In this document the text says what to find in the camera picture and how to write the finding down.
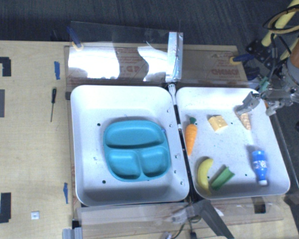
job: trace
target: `gray carpet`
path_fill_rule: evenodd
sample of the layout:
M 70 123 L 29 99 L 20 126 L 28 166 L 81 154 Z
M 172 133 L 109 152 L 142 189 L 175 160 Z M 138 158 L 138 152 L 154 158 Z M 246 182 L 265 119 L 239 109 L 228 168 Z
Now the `gray carpet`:
M 241 54 L 262 24 L 292 0 L 0 0 L 0 40 L 69 40 L 71 21 L 184 32 L 185 44 L 236 45 Z M 294 17 L 296 24 L 299 17 Z M 299 184 L 299 104 L 277 113 Z

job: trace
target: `wooden table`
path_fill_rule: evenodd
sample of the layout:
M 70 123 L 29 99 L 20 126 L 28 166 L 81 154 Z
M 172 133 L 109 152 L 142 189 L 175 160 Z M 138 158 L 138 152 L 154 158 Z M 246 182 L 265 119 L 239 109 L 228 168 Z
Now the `wooden table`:
M 73 199 L 64 47 L 67 42 L 0 41 L 0 57 L 11 59 L 11 77 L 2 76 L 5 114 L 0 118 L 0 194 L 11 192 L 11 219 L 0 224 L 0 239 L 62 238 L 70 228 Z M 54 61 L 60 63 L 56 80 Z M 57 87 L 51 116 L 51 92 Z M 63 187 L 68 184 L 69 203 Z M 282 201 L 284 219 L 228 226 L 236 238 L 299 238 L 290 208 Z M 31 212 L 39 211 L 39 219 Z M 216 237 L 209 228 L 199 238 Z M 161 234 L 125 238 L 159 238 Z M 189 238 L 182 233 L 179 238 Z

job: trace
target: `white sink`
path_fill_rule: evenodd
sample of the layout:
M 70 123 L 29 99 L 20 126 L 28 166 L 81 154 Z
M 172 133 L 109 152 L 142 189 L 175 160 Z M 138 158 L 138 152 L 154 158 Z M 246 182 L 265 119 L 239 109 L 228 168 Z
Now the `white sink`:
M 160 87 L 78 86 L 71 93 L 76 193 L 86 206 L 177 202 L 189 182 L 170 94 Z M 103 133 L 117 121 L 150 120 L 165 129 L 168 172 L 149 181 L 121 181 L 110 173 Z

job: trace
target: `bottle cap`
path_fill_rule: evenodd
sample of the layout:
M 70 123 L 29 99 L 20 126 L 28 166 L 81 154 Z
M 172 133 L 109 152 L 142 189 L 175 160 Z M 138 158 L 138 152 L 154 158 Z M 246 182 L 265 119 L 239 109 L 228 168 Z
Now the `bottle cap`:
M 268 185 L 268 181 L 267 180 L 262 180 L 262 181 L 259 181 L 259 184 L 261 186 L 266 186 L 266 185 Z
M 255 150 L 252 152 L 253 155 L 261 155 L 261 154 L 264 154 L 264 150 Z

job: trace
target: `cheese block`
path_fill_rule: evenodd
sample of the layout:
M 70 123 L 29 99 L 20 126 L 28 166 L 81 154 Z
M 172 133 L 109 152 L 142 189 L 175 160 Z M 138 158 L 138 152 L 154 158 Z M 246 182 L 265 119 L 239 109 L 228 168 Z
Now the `cheese block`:
M 208 121 L 214 131 L 218 131 L 220 128 L 228 126 L 227 122 L 225 122 L 224 118 L 221 115 L 212 116 L 210 119 L 208 119 Z
M 244 113 L 244 114 L 241 114 L 241 116 L 239 118 L 240 118 L 242 124 L 244 125 L 244 127 L 247 130 L 251 130 L 251 123 L 249 120 L 249 115 L 247 113 Z

